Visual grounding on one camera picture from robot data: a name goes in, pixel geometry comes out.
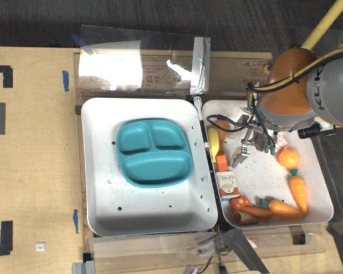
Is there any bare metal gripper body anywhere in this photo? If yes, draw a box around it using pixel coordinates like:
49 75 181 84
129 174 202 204
241 114 276 152

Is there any orange block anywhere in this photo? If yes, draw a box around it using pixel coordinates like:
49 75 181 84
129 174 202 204
216 152 229 172

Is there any red and white packet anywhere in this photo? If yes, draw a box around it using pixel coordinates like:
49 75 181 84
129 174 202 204
275 132 289 151

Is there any brown bread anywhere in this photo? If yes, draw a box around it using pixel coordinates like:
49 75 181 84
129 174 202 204
215 119 232 154

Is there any yellow banana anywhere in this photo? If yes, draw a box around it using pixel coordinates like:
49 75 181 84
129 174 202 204
206 127 221 164

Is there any white plastic tray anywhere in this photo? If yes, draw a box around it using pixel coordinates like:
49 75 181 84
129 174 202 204
80 97 219 237
201 99 334 229

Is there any orange fruit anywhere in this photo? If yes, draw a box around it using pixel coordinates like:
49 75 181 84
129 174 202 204
278 148 300 170

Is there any white and orange carton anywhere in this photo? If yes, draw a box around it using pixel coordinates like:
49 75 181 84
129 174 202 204
215 170 241 202

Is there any red cube with yellow star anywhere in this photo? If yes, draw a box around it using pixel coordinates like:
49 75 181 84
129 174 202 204
229 195 254 214

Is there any brown sausage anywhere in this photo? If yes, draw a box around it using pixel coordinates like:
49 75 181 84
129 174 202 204
240 205 274 219

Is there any orange carrot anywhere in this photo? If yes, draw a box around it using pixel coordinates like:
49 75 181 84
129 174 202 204
289 168 309 215
259 199 305 219

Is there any brown ice cream cone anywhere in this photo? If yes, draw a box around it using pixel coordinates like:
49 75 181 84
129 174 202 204
232 211 260 227

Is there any blue divided plate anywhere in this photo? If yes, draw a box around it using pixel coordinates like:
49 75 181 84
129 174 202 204
115 118 194 189

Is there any black cylinder on white bracket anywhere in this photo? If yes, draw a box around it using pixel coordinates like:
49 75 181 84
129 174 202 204
297 118 337 140

